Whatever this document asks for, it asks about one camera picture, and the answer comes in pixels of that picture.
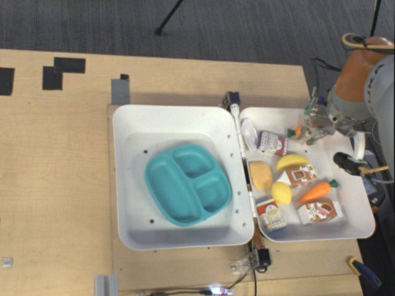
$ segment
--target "teal plate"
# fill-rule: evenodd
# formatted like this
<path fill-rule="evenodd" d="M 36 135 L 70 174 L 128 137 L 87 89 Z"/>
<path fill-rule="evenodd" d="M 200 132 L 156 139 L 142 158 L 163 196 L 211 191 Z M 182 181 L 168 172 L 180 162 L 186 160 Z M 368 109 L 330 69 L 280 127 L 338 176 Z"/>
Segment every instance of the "teal plate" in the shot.
<path fill-rule="evenodd" d="M 152 158 L 145 170 L 152 198 L 173 224 L 190 226 L 229 204 L 231 187 L 218 162 L 198 145 L 182 145 Z"/>

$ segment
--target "orange toy object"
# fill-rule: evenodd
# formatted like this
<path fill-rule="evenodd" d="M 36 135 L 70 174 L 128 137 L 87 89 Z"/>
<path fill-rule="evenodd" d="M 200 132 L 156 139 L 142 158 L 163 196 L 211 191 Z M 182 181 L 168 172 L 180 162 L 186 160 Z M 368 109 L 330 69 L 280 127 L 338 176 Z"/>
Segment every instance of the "orange toy object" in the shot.
<path fill-rule="evenodd" d="M 326 196 L 330 191 L 331 187 L 337 187 L 338 183 L 335 180 L 326 181 L 318 183 L 316 186 L 312 187 L 306 194 L 304 194 L 299 200 L 299 204 L 306 204 L 313 200 L 319 199 L 320 197 Z"/>
<path fill-rule="evenodd" d="M 394 45 L 392 41 L 377 36 L 365 39 L 365 44 Z M 380 54 L 372 50 L 354 49 L 335 83 L 337 96 L 346 101 L 365 102 L 365 80 L 373 66 L 386 56 L 387 54 Z"/>
<path fill-rule="evenodd" d="M 295 134 L 297 137 L 299 137 L 301 133 L 302 133 L 302 125 L 299 125 L 295 130 Z"/>

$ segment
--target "yellow banana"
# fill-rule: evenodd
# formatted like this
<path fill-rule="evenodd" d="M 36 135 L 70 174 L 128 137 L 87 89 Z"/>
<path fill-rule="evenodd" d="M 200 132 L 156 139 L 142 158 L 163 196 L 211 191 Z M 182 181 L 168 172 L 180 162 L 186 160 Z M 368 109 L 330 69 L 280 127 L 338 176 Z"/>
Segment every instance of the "yellow banana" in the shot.
<path fill-rule="evenodd" d="M 282 156 L 279 161 L 277 161 L 276 169 L 278 171 L 282 171 L 287 168 L 297 167 L 299 165 L 308 165 L 309 163 L 309 159 L 307 159 L 305 156 L 290 154 Z"/>

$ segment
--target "black tape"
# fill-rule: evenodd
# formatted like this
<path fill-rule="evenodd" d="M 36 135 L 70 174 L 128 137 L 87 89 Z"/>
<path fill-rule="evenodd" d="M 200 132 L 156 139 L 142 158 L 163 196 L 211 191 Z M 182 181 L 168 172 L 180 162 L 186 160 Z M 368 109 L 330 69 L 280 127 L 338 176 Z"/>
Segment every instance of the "black tape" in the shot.
<path fill-rule="evenodd" d="M 43 90 L 62 90 L 63 73 L 56 67 L 43 67 Z"/>
<path fill-rule="evenodd" d="M 85 73 L 85 59 L 55 57 L 54 66 L 62 72 Z"/>
<path fill-rule="evenodd" d="M 10 96 L 14 88 L 14 68 L 0 68 L 0 96 Z"/>

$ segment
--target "plastic lemon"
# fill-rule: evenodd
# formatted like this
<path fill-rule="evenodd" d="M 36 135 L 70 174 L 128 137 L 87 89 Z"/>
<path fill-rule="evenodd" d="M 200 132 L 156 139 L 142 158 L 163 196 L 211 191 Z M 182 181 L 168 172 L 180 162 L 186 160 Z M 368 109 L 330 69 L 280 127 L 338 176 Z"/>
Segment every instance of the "plastic lemon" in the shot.
<path fill-rule="evenodd" d="M 249 172 L 252 184 L 260 191 L 269 190 L 273 183 L 273 175 L 270 167 L 263 161 L 249 163 Z"/>
<path fill-rule="evenodd" d="M 292 199 L 291 188 L 282 182 L 273 183 L 272 188 L 270 190 L 272 193 L 273 199 L 277 203 L 281 204 L 289 204 Z"/>

